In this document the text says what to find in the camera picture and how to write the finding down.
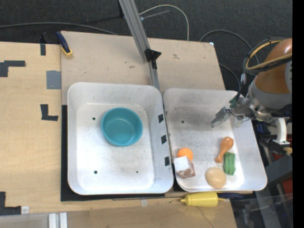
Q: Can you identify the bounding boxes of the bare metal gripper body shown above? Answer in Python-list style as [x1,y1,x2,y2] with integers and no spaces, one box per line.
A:
[230,95,274,124]

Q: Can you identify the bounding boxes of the white plastic tray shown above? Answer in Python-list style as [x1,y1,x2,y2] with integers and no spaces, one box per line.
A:
[163,87,268,193]
[67,82,174,196]

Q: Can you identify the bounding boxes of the brown toy chicken drumstick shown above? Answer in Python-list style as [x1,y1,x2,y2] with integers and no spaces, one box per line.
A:
[214,136,235,163]

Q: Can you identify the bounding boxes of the green toy beans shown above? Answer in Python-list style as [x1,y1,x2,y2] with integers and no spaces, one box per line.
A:
[223,152,237,176]

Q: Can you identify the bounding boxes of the orange toy fruit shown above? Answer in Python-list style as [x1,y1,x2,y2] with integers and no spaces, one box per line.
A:
[176,147,194,162]

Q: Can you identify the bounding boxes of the beige toy egg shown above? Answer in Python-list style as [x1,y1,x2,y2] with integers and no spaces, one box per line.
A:
[205,167,227,189]

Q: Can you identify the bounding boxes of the brown carton with white top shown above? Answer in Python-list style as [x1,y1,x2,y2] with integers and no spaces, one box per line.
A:
[173,156,196,179]

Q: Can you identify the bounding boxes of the yellow squeeze bottle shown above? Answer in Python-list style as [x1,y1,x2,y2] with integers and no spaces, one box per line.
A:
[180,191,227,208]

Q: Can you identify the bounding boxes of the teal bowl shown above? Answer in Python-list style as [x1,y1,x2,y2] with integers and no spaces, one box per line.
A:
[101,107,144,148]

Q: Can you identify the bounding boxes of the pale wood board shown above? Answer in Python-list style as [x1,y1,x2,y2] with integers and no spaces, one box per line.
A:
[60,30,254,201]

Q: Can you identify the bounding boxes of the black cylinder on white bracket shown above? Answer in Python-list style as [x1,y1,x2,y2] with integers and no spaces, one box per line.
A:
[258,117,293,157]

